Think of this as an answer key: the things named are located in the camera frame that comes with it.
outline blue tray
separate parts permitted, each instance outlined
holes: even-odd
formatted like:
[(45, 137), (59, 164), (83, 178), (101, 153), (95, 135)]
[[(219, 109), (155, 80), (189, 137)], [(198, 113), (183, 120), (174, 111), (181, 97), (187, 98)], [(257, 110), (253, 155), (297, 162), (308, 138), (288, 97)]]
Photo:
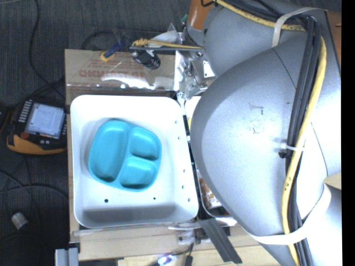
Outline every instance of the blue tray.
[(98, 129), (90, 148), (88, 167), (97, 181), (128, 191), (143, 191), (155, 181), (161, 143), (151, 131), (120, 120)]

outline white tray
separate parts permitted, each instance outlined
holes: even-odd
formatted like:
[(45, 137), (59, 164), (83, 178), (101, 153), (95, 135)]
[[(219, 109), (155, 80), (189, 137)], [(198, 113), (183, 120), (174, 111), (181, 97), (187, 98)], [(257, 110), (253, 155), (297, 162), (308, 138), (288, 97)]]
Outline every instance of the white tray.
[[(88, 155), (98, 128), (120, 119), (155, 133), (161, 141), (158, 176), (147, 190), (132, 192), (93, 179)], [(194, 175), (179, 104), (155, 96), (82, 95), (70, 106), (74, 214), (87, 228), (186, 222), (198, 212)]]

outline button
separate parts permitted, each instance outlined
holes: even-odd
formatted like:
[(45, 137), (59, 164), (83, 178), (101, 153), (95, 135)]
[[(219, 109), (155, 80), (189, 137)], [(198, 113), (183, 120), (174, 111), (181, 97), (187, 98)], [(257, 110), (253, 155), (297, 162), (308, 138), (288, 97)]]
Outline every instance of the button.
[(20, 137), (21, 137), (22, 139), (28, 139), (28, 138), (29, 138), (29, 133), (27, 133), (27, 132), (21, 132)]

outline display screen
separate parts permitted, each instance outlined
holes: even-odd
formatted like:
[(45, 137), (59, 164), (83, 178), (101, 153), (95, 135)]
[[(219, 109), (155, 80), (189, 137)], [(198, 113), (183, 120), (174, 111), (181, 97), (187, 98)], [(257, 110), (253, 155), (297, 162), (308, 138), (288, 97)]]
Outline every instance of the display screen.
[(65, 118), (64, 109), (50, 105), (34, 103), (26, 126), (30, 134), (40, 133), (59, 139)]

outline gray carpet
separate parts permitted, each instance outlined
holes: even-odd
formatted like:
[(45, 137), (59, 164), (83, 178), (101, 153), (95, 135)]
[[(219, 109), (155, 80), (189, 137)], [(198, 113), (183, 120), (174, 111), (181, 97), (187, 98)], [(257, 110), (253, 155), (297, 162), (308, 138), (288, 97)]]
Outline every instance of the gray carpet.
[[(65, 49), (106, 49), (117, 40), (115, 30), (149, 36), (170, 23), (180, 29), (190, 6), (190, 0), (5, 1), (10, 0), (0, 0), (0, 105), (11, 108), (57, 80), (57, 91), (41, 97), (64, 103)], [(342, 0), (291, 2), (342, 11)], [(68, 245), (67, 168), (66, 152), (24, 156), (10, 151), (5, 133), (0, 135), (0, 266), (54, 265), (54, 250)], [(27, 234), (10, 222), (16, 212), (29, 220)]]

